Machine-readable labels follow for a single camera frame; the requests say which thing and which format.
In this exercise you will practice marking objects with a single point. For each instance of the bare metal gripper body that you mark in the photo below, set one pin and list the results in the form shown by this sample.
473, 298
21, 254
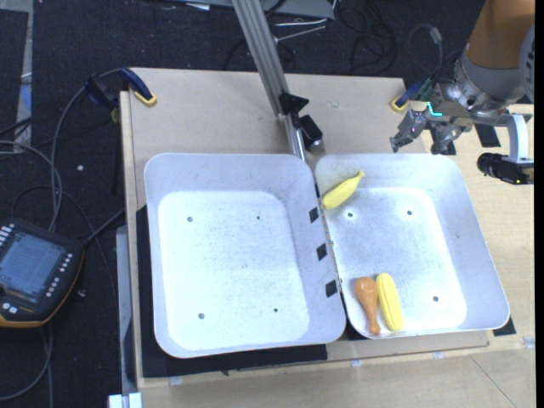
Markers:
463, 109

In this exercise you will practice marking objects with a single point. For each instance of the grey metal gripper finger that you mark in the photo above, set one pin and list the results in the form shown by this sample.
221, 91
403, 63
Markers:
443, 138
407, 131

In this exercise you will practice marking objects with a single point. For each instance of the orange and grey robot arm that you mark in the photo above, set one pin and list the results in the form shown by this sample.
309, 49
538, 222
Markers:
501, 32

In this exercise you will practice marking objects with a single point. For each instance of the yellow banana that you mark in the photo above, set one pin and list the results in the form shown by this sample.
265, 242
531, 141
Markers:
340, 193

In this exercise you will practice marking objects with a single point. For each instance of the black block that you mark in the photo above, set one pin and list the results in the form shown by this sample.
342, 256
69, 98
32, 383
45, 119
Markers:
311, 130

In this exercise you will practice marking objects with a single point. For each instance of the white plastic tray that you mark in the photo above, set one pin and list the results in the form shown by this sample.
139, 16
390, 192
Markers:
238, 266
408, 253

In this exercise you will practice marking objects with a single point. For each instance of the orange chicken drumstick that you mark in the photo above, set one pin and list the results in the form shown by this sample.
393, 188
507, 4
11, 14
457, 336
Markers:
368, 298

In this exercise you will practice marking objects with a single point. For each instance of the yellow corn cob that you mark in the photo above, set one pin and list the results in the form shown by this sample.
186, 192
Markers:
390, 302

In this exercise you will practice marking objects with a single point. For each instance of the pale wood board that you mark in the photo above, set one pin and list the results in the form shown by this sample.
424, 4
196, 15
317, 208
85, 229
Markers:
212, 117

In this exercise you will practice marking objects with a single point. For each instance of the black cylinder on white bracket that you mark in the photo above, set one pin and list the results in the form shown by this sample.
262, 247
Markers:
514, 160

